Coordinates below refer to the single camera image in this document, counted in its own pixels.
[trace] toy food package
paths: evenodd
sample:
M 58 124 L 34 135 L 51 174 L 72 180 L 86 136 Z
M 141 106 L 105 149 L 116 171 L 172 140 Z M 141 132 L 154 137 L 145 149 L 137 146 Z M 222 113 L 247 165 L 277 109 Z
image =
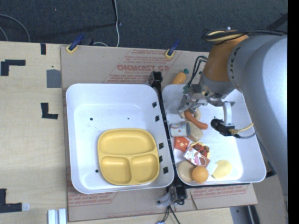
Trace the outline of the toy food package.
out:
M 183 153 L 186 152 L 190 141 L 184 137 L 175 137 L 174 138 L 174 148 L 182 151 Z
M 207 150 L 209 151 L 209 149 L 208 147 L 204 148 L 206 146 L 202 143 L 198 142 L 197 144 L 199 144 L 200 146 L 195 146 L 195 144 L 191 144 L 190 147 L 184 153 L 183 157 L 196 166 L 207 167 L 210 163 L 210 160 L 208 159 L 209 152 L 207 152 Z
M 200 152 L 205 157 L 207 157 L 207 158 L 210 157 L 210 148 L 208 146 L 206 146 L 204 143 L 194 142 L 190 145 L 190 147 L 196 149 L 198 152 Z

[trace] toy carrot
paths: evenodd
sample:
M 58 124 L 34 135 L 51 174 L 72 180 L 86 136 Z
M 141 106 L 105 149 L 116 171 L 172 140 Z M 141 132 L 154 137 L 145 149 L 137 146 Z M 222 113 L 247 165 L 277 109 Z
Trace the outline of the toy carrot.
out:
M 188 74 L 188 69 L 184 69 L 180 73 L 176 75 L 176 77 L 173 79 L 172 84 L 182 84 L 186 80 L 186 74 Z

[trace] toy food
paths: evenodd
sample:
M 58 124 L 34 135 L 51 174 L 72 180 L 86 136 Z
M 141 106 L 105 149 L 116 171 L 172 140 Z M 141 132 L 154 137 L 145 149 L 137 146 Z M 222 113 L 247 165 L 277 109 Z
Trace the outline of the toy food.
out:
M 186 121 L 190 125 L 190 135 L 188 136 L 193 142 L 199 141 L 204 135 L 202 130 L 190 121 Z
M 190 141 L 184 137 L 175 137 L 174 138 L 174 148 L 186 152 Z
M 210 160 L 208 166 L 206 166 L 207 171 L 211 175 L 213 172 L 215 172 L 218 165 Z
M 189 110 L 186 110 L 184 112 L 184 115 L 185 115 L 187 120 L 191 121 L 198 128 L 200 128 L 200 129 L 207 129 L 208 128 L 208 125 L 206 123 L 200 122 L 198 119 L 196 119 Z
M 210 160 L 193 147 L 189 147 L 183 157 L 196 166 L 208 166 Z
M 216 162 L 217 168 L 213 172 L 212 177 L 216 179 L 224 178 L 229 175 L 233 169 L 231 163 L 227 160 L 219 160 Z
M 205 157 L 209 158 L 210 157 L 210 148 L 206 146 L 202 142 L 194 142 L 190 145 L 190 147 L 194 148 L 197 150 L 199 153 L 204 155 Z
M 171 124 L 170 134 L 172 137 L 188 137 L 191 134 L 190 124 L 187 122 Z
M 197 166 L 192 171 L 192 179 L 198 183 L 205 182 L 209 177 L 209 172 L 204 166 Z
M 189 73 L 188 69 L 184 69 L 183 71 L 178 73 L 176 77 L 173 79 L 172 84 L 182 84 L 186 80 L 187 78 L 186 74 L 188 73 Z
M 192 171 L 195 169 L 195 165 L 188 161 L 181 161 L 178 163 L 177 170 L 178 170 L 178 175 L 182 180 L 185 182 L 192 182 Z

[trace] white tray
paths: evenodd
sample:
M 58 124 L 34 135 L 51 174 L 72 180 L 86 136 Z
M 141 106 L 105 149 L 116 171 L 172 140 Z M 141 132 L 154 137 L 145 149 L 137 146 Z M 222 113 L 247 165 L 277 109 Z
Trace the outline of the white tray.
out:
M 183 87 L 184 85 L 168 85 L 163 89 L 164 108 L 169 125 L 184 121 L 178 115 L 178 108 L 183 96 Z M 239 91 L 234 90 L 224 101 L 235 102 L 232 106 L 232 122 L 236 129 L 244 128 L 251 123 L 243 95 Z M 200 142 L 210 147 L 210 160 L 213 162 L 221 159 L 228 160 L 232 164 L 233 170 L 229 176 L 221 180 L 209 176 L 208 180 L 203 184 L 182 181 L 190 186 L 262 181 L 266 175 L 266 168 L 256 136 L 250 139 L 237 139 L 232 136 L 225 137 L 210 125 L 211 120 L 214 118 L 224 119 L 223 108 L 208 104 L 207 106 L 200 106 L 199 109 L 201 111 L 200 121 L 209 125 L 207 130 L 203 130 L 204 135 Z M 253 132 L 253 128 L 250 128 L 240 133 L 240 135 L 248 136 Z M 174 138 L 171 138 L 171 142 L 172 146 L 174 146 Z M 177 149 L 173 151 L 176 164 L 185 160 L 181 151 Z
M 74 84 L 66 92 L 71 181 L 81 193 L 169 186 L 174 179 L 157 93 L 144 84 Z M 113 185 L 100 173 L 97 141 L 106 130 L 141 128 L 150 132 L 161 156 L 159 176 L 138 185 Z

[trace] cardboard sheet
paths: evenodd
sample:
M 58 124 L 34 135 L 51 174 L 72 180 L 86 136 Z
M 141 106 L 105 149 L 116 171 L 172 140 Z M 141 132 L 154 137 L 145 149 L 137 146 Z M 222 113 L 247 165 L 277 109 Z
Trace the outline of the cardboard sheet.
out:
M 152 71 L 161 71 L 162 88 L 171 84 L 174 77 L 187 68 L 191 77 L 198 56 L 208 53 L 175 51 L 170 60 L 164 57 L 165 50 L 130 49 L 79 46 L 68 54 L 61 46 L 61 71 L 64 101 L 64 134 L 67 166 L 67 193 L 69 221 L 83 221 L 112 217 L 127 217 L 164 213 L 164 207 L 156 206 L 156 197 L 163 196 L 166 189 L 122 191 L 86 195 L 74 189 L 71 183 L 67 113 L 65 92 L 76 83 L 124 83 L 146 84 Z M 204 187 L 188 189 L 184 205 L 175 206 L 175 211 L 214 209 L 256 204 L 252 184 Z

